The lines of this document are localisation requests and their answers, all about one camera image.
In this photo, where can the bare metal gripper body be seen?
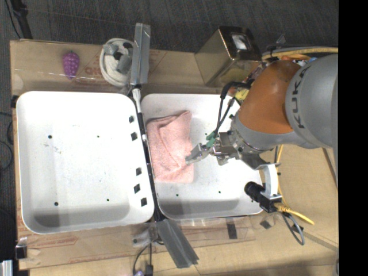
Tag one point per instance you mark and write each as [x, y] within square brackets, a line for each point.
[227, 148]

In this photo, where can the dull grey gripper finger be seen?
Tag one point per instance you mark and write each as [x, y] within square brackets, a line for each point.
[199, 149]
[193, 160]

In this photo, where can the pink towel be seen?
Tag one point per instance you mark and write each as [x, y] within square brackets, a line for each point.
[168, 142]

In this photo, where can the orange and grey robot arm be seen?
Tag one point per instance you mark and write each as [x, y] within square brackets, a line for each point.
[267, 96]

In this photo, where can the white plastic tray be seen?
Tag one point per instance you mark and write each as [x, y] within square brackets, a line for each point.
[80, 165]
[212, 177]

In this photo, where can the thin black and white rod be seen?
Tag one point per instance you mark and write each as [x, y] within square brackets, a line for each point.
[143, 125]

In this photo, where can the shiny brown metal box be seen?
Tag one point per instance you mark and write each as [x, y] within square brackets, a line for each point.
[221, 56]

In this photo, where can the purple toy grapes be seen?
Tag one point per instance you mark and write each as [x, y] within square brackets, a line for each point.
[70, 63]

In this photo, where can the black cylinder on white bracket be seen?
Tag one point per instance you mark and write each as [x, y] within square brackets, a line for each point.
[260, 194]

